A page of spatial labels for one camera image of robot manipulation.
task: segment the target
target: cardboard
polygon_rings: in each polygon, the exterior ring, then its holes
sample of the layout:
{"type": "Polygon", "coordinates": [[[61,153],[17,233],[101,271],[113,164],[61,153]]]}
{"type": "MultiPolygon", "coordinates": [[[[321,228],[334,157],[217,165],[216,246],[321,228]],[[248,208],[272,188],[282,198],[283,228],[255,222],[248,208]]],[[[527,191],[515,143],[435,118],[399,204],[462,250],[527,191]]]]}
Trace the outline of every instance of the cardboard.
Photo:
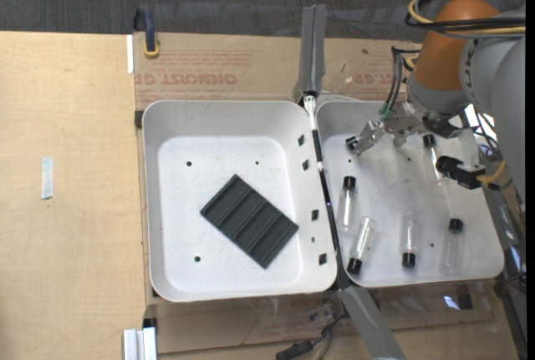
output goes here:
{"type": "MultiPolygon", "coordinates": [[[[374,293],[392,331],[493,318],[490,287],[471,284],[401,287],[374,293]]],[[[156,319],[160,353],[314,340],[343,311],[336,292],[290,297],[241,298],[226,301],[149,305],[156,319]]],[[[344,317],[335,336],[355,335],[344,317]]]]}
{"type": "MultiPolygon", "coordinates": [[[[298,82],[300,38],[158,33],[160,55],[143,54],[135,33],[135,108],[158,100],[286,100],[298,82]]],[[[325,39],[324,91],[383,100],[392,79],[391,47],[410,42],[325,39]]],[[[405,86],[400,90],[405,97],[405,86]]]]}

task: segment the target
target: wooden board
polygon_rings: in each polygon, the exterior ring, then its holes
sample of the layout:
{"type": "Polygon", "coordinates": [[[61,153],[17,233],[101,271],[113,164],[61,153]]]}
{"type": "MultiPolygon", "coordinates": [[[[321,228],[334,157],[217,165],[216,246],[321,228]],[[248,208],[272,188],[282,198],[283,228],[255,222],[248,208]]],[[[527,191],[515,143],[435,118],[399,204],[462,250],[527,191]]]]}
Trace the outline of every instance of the wooden board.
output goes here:
{"type": "Polygon", "coordinates": [[[122,331],[141,325],[126,61],[125,36],[0,33],[1,358],[119,359],[122,331]]]}

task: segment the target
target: vial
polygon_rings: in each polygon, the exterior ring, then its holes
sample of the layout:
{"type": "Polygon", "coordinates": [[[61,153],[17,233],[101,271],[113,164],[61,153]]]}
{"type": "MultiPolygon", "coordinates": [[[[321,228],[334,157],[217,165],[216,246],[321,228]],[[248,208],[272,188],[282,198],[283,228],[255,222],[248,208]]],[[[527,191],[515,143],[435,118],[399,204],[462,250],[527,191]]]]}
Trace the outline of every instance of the vial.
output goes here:
{"type": "Polygon", "coordinates": [[[441,261],[441,271],[445,274],[458,274],[461,270],[462,227],[461,219],[450,219],[441,261]]]}
{"type": "Polygon", "coordinates": [[[444,176],[436,169],[436,161],[441,156],[439,148],[436,144],[436,139],[433,134],[426,134],[423,136],[424,141],[424,167],[427,175],[427,180],[431,186],[442,185],[444,176]]]}
{"type": "Polygon", "coordinates": [[[345,176],[342,190],[336,210],[338,228],[345,234],[354,234],[354,213],[356,201],[356,179],[353,176],[345,176]]]}
{"type": "Polygon", "coordinates": [[[401,220],[400,234],[401,265],[413,268],[416,265],[416,254],[420,251],[420,214],[406,210],[401,220]]]}
{"type": "Polygon", "coordinates": [[[348,272],[359,274],[362,264],[367,262],[375,240],[377,223],[371,217],[363,217],[359,231],[349,249],[348,272]]]}

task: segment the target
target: yellow cable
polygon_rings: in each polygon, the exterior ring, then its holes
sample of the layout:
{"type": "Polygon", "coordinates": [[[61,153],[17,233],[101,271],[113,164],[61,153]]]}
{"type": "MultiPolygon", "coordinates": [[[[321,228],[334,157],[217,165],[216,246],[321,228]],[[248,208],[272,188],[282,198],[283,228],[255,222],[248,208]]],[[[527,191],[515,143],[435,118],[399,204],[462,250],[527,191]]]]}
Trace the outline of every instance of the yellow cable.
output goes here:
{"type": "MultiPolygon", "coordinates": [[[[427,24],[427,23],[433,23],[432,20],[428,18],[422,17],[420,14],[416,13],[414,6],[415,6],[416,0],[410,1],[409,4],[409,14],[411,17],[413,17],[414,20],[416,20],[419,23],[427,24]]],[[[516,28],[492,28],[492,29],[466,29],[466,30],[460,30],[456,32],[451,32],[455,34],[465,34],[466,36],[473,35],[473,34],[480,34],[480,35],[493,35],[493,34],[500,34],[500,33],[525,33],[526,28],[524,26],[519,26],[516,28]]]]}
{"type": "Polygon", "coordinates": [[[502,160],[494,175],[478,175],[476,176],[476,179],[479,180],[482,185],[489,185],[499,177],[503,172],[503,169],[505,169],[505,160],[502,160]]]}
{"type": "Polygon", "coordinates": [[[418,56],[410,56],[405,59],[405,63],[407,63],[407,66],[409,66],[409,68],[411,69],[414,69],[416,67],[414,62],[415,58],[418,58],[418,56]]]}

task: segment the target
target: cable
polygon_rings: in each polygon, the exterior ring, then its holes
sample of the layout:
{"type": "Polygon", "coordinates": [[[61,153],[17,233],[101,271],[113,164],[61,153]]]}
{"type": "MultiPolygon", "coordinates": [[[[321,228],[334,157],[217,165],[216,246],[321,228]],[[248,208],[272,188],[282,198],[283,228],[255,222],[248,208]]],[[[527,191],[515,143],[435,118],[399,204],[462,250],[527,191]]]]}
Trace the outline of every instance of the cable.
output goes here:
{"type": "Polygon", "coordinates": [[[494,175],[478,175],[476,176],[476,179],[479,180],[482,185],[490,185],[493,181],[495,181],[500,176],[500,174],[503,172],[504,169],[505,169],[505,160],[502,160],[497,170],[494,172],[494,175]]]}
{"type": "Polygon", "coordinates": [[[405,16],[405,24],[415,27],[434,30],[438,33],[465,32],[468,34],[522,34],[526,32],[525,18],[471,18],[467,20],[450,20],[445,22],[432,22],[415,12],[416,0],[409,4],[409,14],[405,16]],[[411,23],[413,17],[419,23],[411,23]]]}
{"type": "Polygon", "coordinates": [[[405,24],[432,30],[459,39],[472,38],[520,38],[526,33],[526,18],[473,18],[435,22],[421,15],[420,10],[432,0],[412,0],[409,3],[405,24]]]}
{"type": "Polygon", "coordinates": [[[478,112],[478,114],[483,118],[483,121],[487,123],[487,125],[491,128],[491,130],[494,131],[494,124],[488,120],[487,116],[485,114],[482,114],[481,112],[478,112]]]}
{"type": "Polygon", "coordinates": [[[482,135],[487,141],[489,148],[492,149],[492,151],[496,154],[498,158],[503,159],[502,153],[500,152],[500,149],[498,148],[497,142],[491,136],[489,136],[487,132],[485,131],[485,129],[483,128],[483,124],[482,124],[482,120],[481,120],[481,116],[479,112],[475,112],[475,115],[476,115],[477,123],[479,124],[479,129],[481,130],[481,133],[477,133],[477,134],[482,135]]]}
{"type": "Polygon", "coordinates": [[[390,91],[388,93],[388,96],[386,97],[385,102],[379,109],[379,115],[383,115],[382,119],[388,119],[390,115],[390,111],[391,111],[390,101],[392,99],[392,96],[395,93],[395,87],[398,81],[398,71],[396,70],[396,66],[395,66],[396,56],[400,55],[400,53],[415,53],[416,52],[413,50],[401,50],[396,47],[392,47],[390,50],[392,51],[392,56],[394,60],[393,65],[392,65],[392,82],[390,84],[390,91]]]}
{"type": "Polygon", "coordinates": [[[410,56],[410,57],[405,58],[403,60],[404,66],[411,71],[414,70],[414,68],[416,67],[416,64],[414,62],[417,59],[418,59],[418,56],[410,56]]]}
{"type": "Polygon", "coordinates": [[[396,48],[396,47],[392,47],[392,51],[396,52],[396,53],[399,53],[399,54],[403,54],[403,53],[419,53],[420,52],[419,49],[399,49],[399,48],[396,48]]]}
{"type": "Polygon", "coordinates": [[[284,351],[278,352],[276,355],[276,360],[290,360],[291,358],[295,358],[301,354],[304,354],[306,352],[312,351],[312,349],[318,345],[321,341],[326,339],[326,343],[321,349],[321,351],[318,354],[318,357],[316,360],[323,360],[325,353],[329,350],[331,343],[333,341],[333,327],[338,323],[338,321],[342,318],[348,317],[349,314],[347,312],[343,312],[340,315],[338,315],[333,322],[325,326],[322,331],[320,337],[317,339],[314,339],[313,341],[304,341],[301,343],[294,343],[290,348],[285,349],[284,351]]]}
{"type": "Polygon", "coordinates": [[[395,69],[397,68],[397,79],[395,81],[394,97],[392,97],[392,100],[390,101],[390,106],[389,106],[390,112],[394,108],[395,101],[398,99],[398,94],[400,93],[401,79],[403,78],[401,61],[396,62],[396,60],[398,59],[397,58],[394,59],[394,66],[395,66],[395,69]]]}

